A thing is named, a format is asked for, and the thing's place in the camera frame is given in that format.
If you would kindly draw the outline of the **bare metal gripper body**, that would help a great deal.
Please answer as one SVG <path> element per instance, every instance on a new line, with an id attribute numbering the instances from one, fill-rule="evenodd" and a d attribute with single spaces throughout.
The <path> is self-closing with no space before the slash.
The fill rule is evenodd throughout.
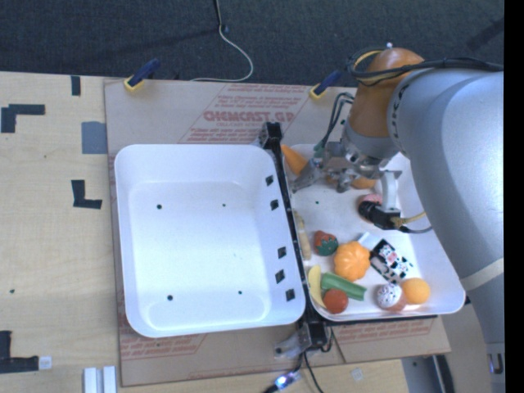
<path id="1" fill-rule="evenodd" d="M 365 154 L 352 143 L 325 142 L 314 147 L 320 170 L 339 183 L 356 179 L 377 180 L 390 159 Z"/>

